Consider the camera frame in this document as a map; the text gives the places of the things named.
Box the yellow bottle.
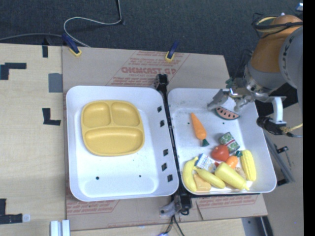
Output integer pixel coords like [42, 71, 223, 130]
[214, 161, 250, 191]

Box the red tomato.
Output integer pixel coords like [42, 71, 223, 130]
[211, 144, 230, 162]

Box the thin black and white rod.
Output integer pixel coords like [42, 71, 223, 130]
[160, 87, 183, 196]

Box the brown cardboard board red print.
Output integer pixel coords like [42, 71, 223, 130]
[61, 45, 269, 231]

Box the red watermelon slice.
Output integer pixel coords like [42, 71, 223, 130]
[214, 106, 241, 120]

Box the yellow banana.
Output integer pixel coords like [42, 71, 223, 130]
[182, 156, 200, 193]
[192, 167, 226, 190]

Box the yellow corn cob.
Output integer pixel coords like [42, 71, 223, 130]
[239, 149, 257, 182]

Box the large orange carrot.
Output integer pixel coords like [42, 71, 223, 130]
[190, 112, 210, 148]

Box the black block with thin wires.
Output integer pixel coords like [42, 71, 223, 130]
[172, 194, 193, 215]
[153, 73, 169, 91]

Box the black cylinder on white bracket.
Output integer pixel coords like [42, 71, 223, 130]
[256, 96, 287, 135]

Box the small orange carrot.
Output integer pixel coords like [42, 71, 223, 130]
[225, 150, 243, 170]

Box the orange cheese wedge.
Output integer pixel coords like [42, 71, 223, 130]
[192, 173, 212, 192]

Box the white plastic tray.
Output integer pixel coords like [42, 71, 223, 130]
[167, 87, 278, 196]
[65, 85, 180, 203]

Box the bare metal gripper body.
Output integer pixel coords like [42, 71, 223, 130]
[227, 79, 269, 106]

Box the white carton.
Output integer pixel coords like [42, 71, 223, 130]
[195, 153, 218, 173]

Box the green and white can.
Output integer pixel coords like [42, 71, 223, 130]
[218, 131, 241, 154]

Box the beige biscuit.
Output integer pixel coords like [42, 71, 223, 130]
[234, 166, 247, 179]

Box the yellow divided plate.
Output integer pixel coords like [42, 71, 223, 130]
[80, 100, 146, 157]

